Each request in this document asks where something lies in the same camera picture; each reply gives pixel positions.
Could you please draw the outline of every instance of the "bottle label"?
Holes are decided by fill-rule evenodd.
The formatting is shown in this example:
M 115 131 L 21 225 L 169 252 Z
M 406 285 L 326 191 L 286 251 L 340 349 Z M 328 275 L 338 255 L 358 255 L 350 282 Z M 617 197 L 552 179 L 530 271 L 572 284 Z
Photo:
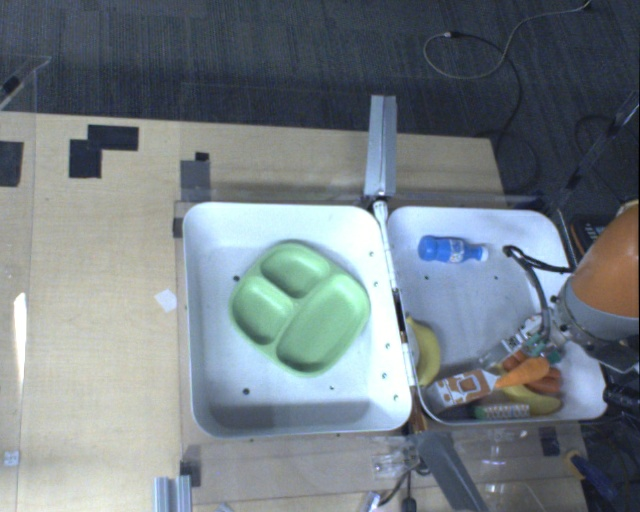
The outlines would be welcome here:
M 464 242 L 462 240 L 449 240 L 451 254 L 449 255 L 449 263 L 461 263 L 464 260 Z

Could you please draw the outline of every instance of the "black tape mark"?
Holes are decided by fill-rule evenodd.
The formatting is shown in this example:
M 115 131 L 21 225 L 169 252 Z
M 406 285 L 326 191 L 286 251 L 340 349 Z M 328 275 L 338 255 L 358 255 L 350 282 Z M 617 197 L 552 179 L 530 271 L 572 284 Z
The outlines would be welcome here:
M 71 140 L 69 144 L 69 177 L 101 178 L 102 152 L 91 147 L 89 141 Z
M 138 134 L 135 126 L 89 125 L 89 142 L 97 149 L 138 151 Z
M 184 219 L 180 217 L 173 218 L 173 238 L 182 238 L 182 224 Z
M 0 141 L 0 187 L 17 187 L 22 175 L 22 142 Z
M 10 76 L 5 83 L 2 84 L 2 90 L 7 94 L 11 94 L 20 87 L 20 79 L 17 76 Z
M 555 427 L 541 427 L 538 429 L 542 454 L 545 457 L 557 457 L 560 455 L 560 442 Z

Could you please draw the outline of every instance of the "wire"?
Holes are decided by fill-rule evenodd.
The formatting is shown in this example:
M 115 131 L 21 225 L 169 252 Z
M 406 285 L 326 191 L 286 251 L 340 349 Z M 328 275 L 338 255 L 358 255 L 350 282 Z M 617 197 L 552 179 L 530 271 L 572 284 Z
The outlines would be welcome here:
M 543 340 L 549 339 L 549 333 L 551 332 L 551 313 L 549 311 L 549 304 L 547 304 L 547 298 L 544 295 L 544 290 L 542 289 L 540 280 L 538 279 L 538 276 L 536 276 L 536 273 L 533 271 L 533 265 L 529 261 L 527 261 L 526 258 L 524 258 L 524 253 L 513 245 L 505 245 L 502 250 L 507 255 L 507 257 L 513 258 L 529 276 L 529 280 L 535 288 L 536 293 L 538 294 L 538 301 L 540 302 L 540 315 L 542 316 L 542 324 L 540 325 L 538 334 L 540 334 Z
M 402 476 L 398 479 L 398 481 L 396 482 L 396 485 L 393 487 L 393 489 L 391 489 L 391 491 L 389 491 L 389 494 L 387 494 L 384 498 L 382 498 L 380 500 L 380 502 L 378 503 L 378 507 L 382 507 L 383 505 L 386 505 L 387 503 L 389 503 L 393 497 L 398 494 L 398 491 L 400 490 L 400 487 L 402 487 L 402 484 L 404 483 L 404 481 L 407 479 L 407 477 L 409 476 L 409 474 L 413 471 L 413 468 L 405 471 Z
M 503 247 L 503 251 L 507 256 L 512 256 L 512 254 L 516 254 L 519 258 L 525 260 L 529 265 L 533 268 L 537 268 L 538 270 L 545 270 L 547 272 L 556 272 L 558 274 L 570 274 L 575 269 L 571 267 L 558 267 L 556 265 L 550 265 L 549 263 L 545 263 L 544 261 L 537 260 L 528 254 L 525 254 L 522 249 L 516 247 L 515 245 L 505 245 Z
M 577 12 L 580 12 L 580 11 L 584 11 L 585 9 L 587 9 L 591 5 L 591 2 L 592 2 L 592 0 L 587 0 L 580 7 L 576 7 L 575 9 L 567 9 L 567 10 L 563 10 L 563 11 L 544 12 L 542 14 L 536 14 L 534 16 L 529 16 L 528 18 L 523 19 L 522 21 L 520 21 L 513 28 L 513 30 L 511 30 L 511 33 L 509 34 L 509 37 L 507 38 L 507 43 L 505 44 L 505 47 L 502 50 L 502 55 L 500 56 L 500 59 L 498 60 L 496 65 L 493 66 L 488 71 L 485 71 L 485 72 L 477 74 L 477 75 L 454 75 L 453 73 L 448 73 L 447 71 L 443 70 L 442 68 L 439 68 L 438 66 L 436 66 L 431 61 L 431 59 L 429 58 L 428 48 L 429 48 L 429 45 L 433 41 L 435 41 L 436 39 L 440 39 L 440 38 L 454 39 L 454 38 L 456 38 L 456 37 L 458 37 L 460 35 L 460 32 L 447 31 L 447 32 L 442 32 L 441 34 L 436 34 L 434 36 L 431 36 L 429 39 L 427 39 L 427 41 L 424 43 L 424 46 L 422 47 L 422 55 L 424 56 L 424 59 L 427 61 L 427 64 L 429 64 L 429 66 L 431 66 L 434 69 L 434 71 L 436 71 L 437 73 L 440 73 L 443 76 L 446 76 L 447 78 L 453 78 L 455 80 L 477 80 L 479 78 L 486 78 L 488 76 L 493 75 L 496 71 L 498 71 L 502 67 L 502 65 L 504 64 L 504 62 L 505 62 L 505 60 L 507 58 L 507 54 L 509 53 L 509 49 L 511 48 L 511 43 L 513 42 L 513 38 L 515 37 L 516 32 L 524 24 L 526 24 L 526 23 L 528 23 L 530 21 L 533 21 L 533 20 L 546 18 L 546 17 L 549 17 L 549 16 L 558 16 L 558 15 L 561 15 L 561 14 L 572 14 L 572 13 L 577 13 Z
M 480 41 L 481 43 L 484 43 L 487 46 L 490 46 L 491 48 L 493 48 L 497 52 L 501 52 L 502 51 L 497 44 L 495 44 L 493 41 L 490 41 L 489 39 L 485 39 L 484 37 L 476 36 L 474 34 L 466 34 L 466 33 L 462 33 L 462 32 L 458 32 L 458 34 L 459 34 L 459 37 L 466 37 L 466 38 L 469 38 L 469 39 L 475 39 L 476 41 Z M 511 61 L 511 59 L 509 57 L 505 57 L 505 62 L 507 64 L 509 64 L 509 66 L 511 66 L 511 70 L 513 71 L 513 75 L 515 76 L 516 82 L 518 84 L 518 96 L 517 96 L 517 99 L 516 99 L 516 104 L 513 107 L 513 110 L 511 111 L 511 114 L 507 118 L 507 120 L 504 123 L 504 125 L 502 126 L 502 128 L 493 129 L 493 130 L 484 130 L 484 131 L 478 132 L 478 133 L 476 133 L 474 135 L 474 137 L 485 137 L 485 136 L 492 135 L 492 134 L 498 134 L 498 138 L 496 139 L 495 148 L 494 148 L 494 153 L 496 155 L 496 158 L 498 158 L 499 155 L 500 155 L 500 148 L 502 146 L 502 141 L 503 141 L 504 137 L 506 135 L 508 135 L 509 128 L 511 127 L 511 123 L 513 123 L 513 120 L 515 119 L 516 115 L 520 111 L 520 107 L 522 105 L 522 98 L 524 97 L 524 88 L 522 86 L 522 80 L 520 79 L 520 73 L 518 73 L 518 70 L 517 70 L 515 64 Z M 539 175 L 540 175 L 540 164 L 538 162 L 538 157 L 536 155 L 536 152 L 531 147 L 531 144 L 529 144 L 525 139 L 522 139 L 520 137 L 516 137 L 515 135 L 512 135 L 512 134 L 510 134 L 510 135 L 512 137 L 514 137 L 514 138 L 519 138 L 522 141 L 522 143 L 529 150 L 529 153 L 531 153 L 531 158 L 532 158 L 532 161 L 533 161 L 533 176 L 526 183 L 521 184 L 518 187 L 509 188 L 509 190 L 511 192 L 516 192 L 517 193 L 517 192 L 522 192 L 522 191 L 526 190 L 527 187 L 529 187 L 529 186 L 533 185 L 534 183 L 536 183 L 536 181 L 538 180 Z

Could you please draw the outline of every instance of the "dark gray carpet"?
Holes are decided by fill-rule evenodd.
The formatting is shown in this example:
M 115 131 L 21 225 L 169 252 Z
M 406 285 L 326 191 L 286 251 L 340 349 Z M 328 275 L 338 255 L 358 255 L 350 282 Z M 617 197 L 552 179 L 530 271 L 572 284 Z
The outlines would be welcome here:
M 495 142 L 518 98 L 512 67 L 451 80 L 427 66 L 424 41 L 459 30 L 503 47 L 523 18 L 580 4 L 10 1 L 0 4 L 0 54 L 53 57 L 40 79 L 44 112 L 365 130 L 369 95 L 384 93 L 398 98 L 401 132 L 493 131 Z M 508 58 L 522 101 L 498 152 L 508 191 L 557 189 L 638 88 L 639 21 L 636 0 L 594 0 L 517 33 Z M 499 56 L 469 39 L 435 41 L 430 55 L 456 73 Z M 636 117 L 597 166 L 605 183 L 591 176 L 571 209 L 611 211 L 637 194 L 637 134 Z

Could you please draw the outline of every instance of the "white paper scrap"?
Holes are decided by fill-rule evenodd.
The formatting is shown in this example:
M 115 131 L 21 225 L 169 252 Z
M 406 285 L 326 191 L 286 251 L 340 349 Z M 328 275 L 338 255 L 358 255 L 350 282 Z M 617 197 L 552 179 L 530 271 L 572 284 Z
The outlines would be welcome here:
M 5 466 L 17 466 L 18 464 L 20 464 L 20 452 L 18 450 L 13 452 L 4 452 Z
M 154 297 L 158 301 L 158 304 L 162 306 L 165 313 L 169 313 L 178 307 L 178 299 L 175 293 L 168 288 L 160 293 L 156 293 Z

